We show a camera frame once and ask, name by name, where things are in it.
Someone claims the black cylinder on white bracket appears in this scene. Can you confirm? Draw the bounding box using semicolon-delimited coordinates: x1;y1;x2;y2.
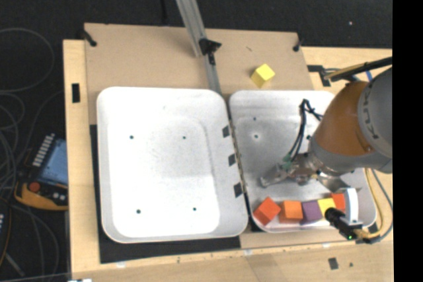
324;188;364;241

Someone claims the red-orange cube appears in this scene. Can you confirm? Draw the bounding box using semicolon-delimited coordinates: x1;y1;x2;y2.
330;193;347;213
252;196;282;227

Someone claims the white plastic tray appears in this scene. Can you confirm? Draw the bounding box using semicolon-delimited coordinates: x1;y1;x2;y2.
227;89;378;234
96;86;250;244

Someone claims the brown cardboard board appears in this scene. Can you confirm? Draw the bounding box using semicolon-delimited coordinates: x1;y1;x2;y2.
83;22;378;250

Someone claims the orange cube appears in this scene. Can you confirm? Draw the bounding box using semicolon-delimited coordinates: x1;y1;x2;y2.
278;200;304;224

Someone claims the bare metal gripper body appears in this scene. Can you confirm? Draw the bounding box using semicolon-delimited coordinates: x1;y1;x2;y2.
280;153;332;186

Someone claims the purple cube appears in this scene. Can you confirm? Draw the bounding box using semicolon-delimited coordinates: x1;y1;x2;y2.
301;199;324;224

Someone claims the yellow cube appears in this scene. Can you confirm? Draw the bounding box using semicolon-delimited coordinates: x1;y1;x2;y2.
317;197;338;217
250;63;276;89

